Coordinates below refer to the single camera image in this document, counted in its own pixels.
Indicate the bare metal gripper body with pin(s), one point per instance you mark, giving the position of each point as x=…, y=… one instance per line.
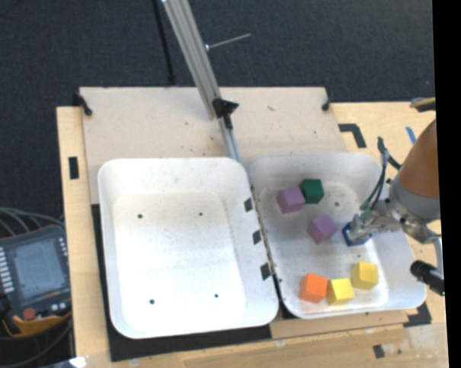
x=392, y=218

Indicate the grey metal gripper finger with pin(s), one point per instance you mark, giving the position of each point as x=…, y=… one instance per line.
x=364, y=235
x=356, y=224

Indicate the blue cube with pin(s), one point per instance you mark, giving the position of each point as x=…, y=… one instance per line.
x=348, y=236

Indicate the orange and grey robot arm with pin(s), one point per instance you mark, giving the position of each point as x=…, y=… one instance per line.
x=420, y=167

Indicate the purple cube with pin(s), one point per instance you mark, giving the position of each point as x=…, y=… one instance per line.
x=321, y=229
x=290, y=199

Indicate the yellow cube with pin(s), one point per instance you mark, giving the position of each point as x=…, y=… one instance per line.
x=365, y=274
x=339, y=291

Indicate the white plastic tray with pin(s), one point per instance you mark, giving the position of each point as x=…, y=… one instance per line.
x=317, y=259
x=180, y=250

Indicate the green cube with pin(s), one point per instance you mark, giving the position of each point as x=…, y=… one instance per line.
x=312, y=190

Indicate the orange cube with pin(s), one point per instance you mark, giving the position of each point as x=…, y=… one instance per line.
x=313, y=287

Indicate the pale wood board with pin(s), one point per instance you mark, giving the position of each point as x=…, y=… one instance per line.
x=155, y=121

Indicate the black cylinder on white bracket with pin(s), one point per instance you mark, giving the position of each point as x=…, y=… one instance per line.
x=427, y=273

